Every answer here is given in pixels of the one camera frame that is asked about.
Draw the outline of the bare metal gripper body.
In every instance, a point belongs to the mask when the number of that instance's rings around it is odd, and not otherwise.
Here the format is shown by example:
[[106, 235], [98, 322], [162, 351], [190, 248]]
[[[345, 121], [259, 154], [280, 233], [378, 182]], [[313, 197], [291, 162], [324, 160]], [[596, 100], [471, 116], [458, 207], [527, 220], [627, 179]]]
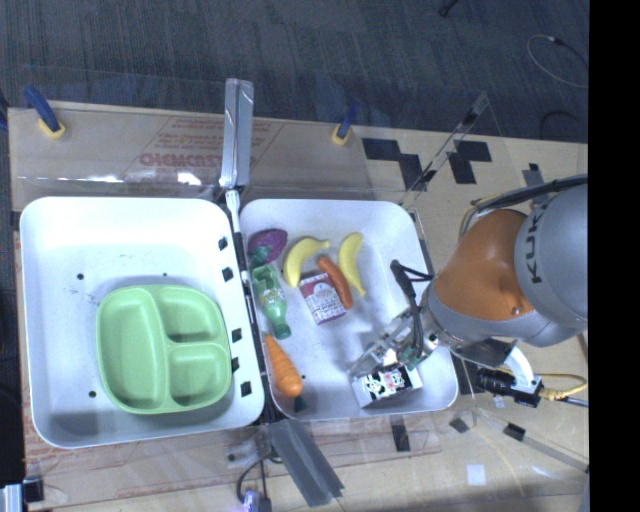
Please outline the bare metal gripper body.
[[439, 342], [439, 328], [431, 310], [427, 306], [414, 305], [385, 326], [369, 349], [379, 350], [381, 362], [392, 349], [401, 366], [415, 369], [438, 348]]

